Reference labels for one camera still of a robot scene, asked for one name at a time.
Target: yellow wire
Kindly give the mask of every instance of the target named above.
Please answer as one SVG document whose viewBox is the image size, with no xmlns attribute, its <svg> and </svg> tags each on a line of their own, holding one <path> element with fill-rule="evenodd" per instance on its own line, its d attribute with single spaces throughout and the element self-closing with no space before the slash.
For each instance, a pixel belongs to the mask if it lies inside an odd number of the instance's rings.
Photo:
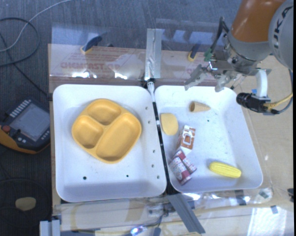
<svg viewBox="0 0 296 236">
<path fill-rule="evenodd" d="M 273 102 L 273 103 L 264 103 L 264 107 L 267 107 L 268 110 L 272 110 L 274 107 L 277 107 L 281 103 L 289 100 L 293 96 L 293 93 L 289 94 L 287 97 L 283 98 L 280 101 Z"/>
</svg>

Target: dark gray floor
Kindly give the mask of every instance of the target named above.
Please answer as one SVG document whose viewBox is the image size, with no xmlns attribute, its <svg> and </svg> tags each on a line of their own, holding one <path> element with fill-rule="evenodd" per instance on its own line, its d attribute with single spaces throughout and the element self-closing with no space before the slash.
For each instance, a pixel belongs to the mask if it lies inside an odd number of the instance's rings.
<svg viewBox="0 0 296 236">
<path fill-rule="evenodd" d="M 29 20 L 60 1 L 63 0 L 0 0 L 0 20 L 11 17 Z M 16 64 L 41 90 L 30 83 L 17 67 L 3 65 L 11 60 L 6 52 L 0 53 L 0 114 L 26 96 L 34 97 L 48 107 L 47 45 L 52 42 L 52 25 L 55 23 L 145 30 L 159 28 L 163 23 L 172 22 L 171 20 L 182 25 L 185 22 L 194 22 L 215 26 L 219 17 L 223 16 L 230 26 L 240 3 L 241 0 L 75 0 L 55 6 L 32 20 L 31 23 L 40 37 L 40 45 L 32 56 Z M 14 42 L 23 24 L 24 22 L 16 19 L 0 21 L 0 32 L 7 45 Z M 20 41 L 9 52 L 13 60 L 22 59 L 34 50 L 37 43 L 34 29 L 27 27 Z M 4 43 L 0 37 L 0 49 L 3 48 Z M 51 193 L 50 148 L 40 154 L 29 155 L 0 145 L 0 164 L 11 177 L 32 179 Z M 0 180 L 5 178 L 7 176 L 0 170 Z M 13 207 L 15 196 L 12 193 L 16 192 L 19 196 L 35 196 L 38 206 L 28 212 L 27 216 L 15 210 L 1 210 L 0 236 L 38 235 L 37 226 L 32 231 L 29 230 L 29 217 L 33 219 L 32 225 L 46 219 L 44 208 L 49 207 L 49 201 L 34 184 L 2 184 L 0 208 Z"/>
</svg>

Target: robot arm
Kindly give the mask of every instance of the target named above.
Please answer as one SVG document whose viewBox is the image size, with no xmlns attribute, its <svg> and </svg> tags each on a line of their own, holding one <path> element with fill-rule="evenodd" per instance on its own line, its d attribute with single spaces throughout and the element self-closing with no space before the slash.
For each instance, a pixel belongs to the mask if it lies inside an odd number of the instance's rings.
<svg viewBox="0 0 296 236">
<path fill-rule="evenodd" d="M 198 66 L 185 82 L 185 90 L 199 84 L 206 73 L 217 80 L 216 92 L 239 75 L 255 76 L 257 91 L 254 94 L 240 93 L 237 102 L 258 113 L 277 114 L 272 111 L 276 104 L 270 103 L 267 96 L 270 69 L 257 66 L 273 53 L 289 69 L 292 80 L 293 17 L 294 0 L 242 0 L 230 30 L 220 18 L 216 40 L 205 53 L 208 67 Z M 214 51 L 222 30 L 225 31 L 224 50 Z"/>
</svg>

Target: chocolate milk carton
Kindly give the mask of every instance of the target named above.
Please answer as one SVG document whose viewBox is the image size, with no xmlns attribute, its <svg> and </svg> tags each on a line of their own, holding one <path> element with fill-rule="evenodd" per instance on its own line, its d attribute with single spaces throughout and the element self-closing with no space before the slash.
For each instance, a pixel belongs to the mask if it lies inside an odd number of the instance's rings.
<svg viewBox="0 0 296 236">
<path fill-rule="evenodd" d="M 178 134 L 177 151 L 182 150 L 185 155 L 192 151 L 195 131 L 195 128 L 184 125 Z"/>
</svg>

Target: white cable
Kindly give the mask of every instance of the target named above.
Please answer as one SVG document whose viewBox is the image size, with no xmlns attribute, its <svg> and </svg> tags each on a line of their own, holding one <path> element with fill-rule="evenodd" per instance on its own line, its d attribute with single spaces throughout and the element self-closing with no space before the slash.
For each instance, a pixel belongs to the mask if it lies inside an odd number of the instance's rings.
<svg viewBox="0 0 296 236">
<path fill-rule="evenodd" d="M 40 11 L 40 12 L 37 13 L 35 16 L 33 16 L 33 17 L 32 17 L 32 18 L 31 18 L 31 19 L 30 19 L 30 20 L 29 20 L 29 21 L 23 26 L 23 28 L 21 29 L 21 31 L 20 31 L 20 33 L 19 33 L 19 35 L 18 35 L 16 41 L 15 41 L 11 46 L 7 47 L 6 49 L 2 49 L 2 50 L 0 50 L 0 53 L 1 53 L 1 52 L 5 52 L 5 51 L 9 50 L 10 48 L 12 48 L 12 47 L 18 42 L 18 40 L 19 40 L 19 38 L 20 38 L 22 32 L 25 30 L 25 28 L 27 27 L 27 25 L 28 25 L 33 19 L 35 19 L 38 15 L 40 15 L 41 13 L 43 13 L 43 12 L 45 12 L 45 11 L 47 11 L 47 10 L 53 8 L 54 6 L 57 6 L 57 5 L 61 4 L 61 3 L 69 2 L 69 1 L 73 1 L 73 0 L 64 0 L 64 1 L 60 1 L 60 2 L 58 2 L 58 3 L 55 3 L 55 4 L 51 5 L 50 7 L 47 7 L 46 9 Z"/>
</svg>

